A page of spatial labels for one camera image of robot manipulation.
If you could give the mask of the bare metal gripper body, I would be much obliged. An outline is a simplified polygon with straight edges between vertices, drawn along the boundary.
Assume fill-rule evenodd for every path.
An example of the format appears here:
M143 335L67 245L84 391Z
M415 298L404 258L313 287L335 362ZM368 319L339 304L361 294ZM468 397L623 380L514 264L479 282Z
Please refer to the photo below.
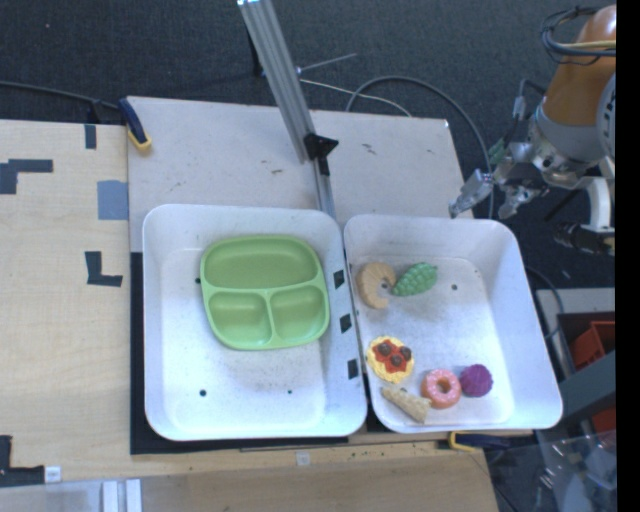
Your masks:
M494 181L503 189L575 189L597 162L573 158L547 142L497 144L491 155Z

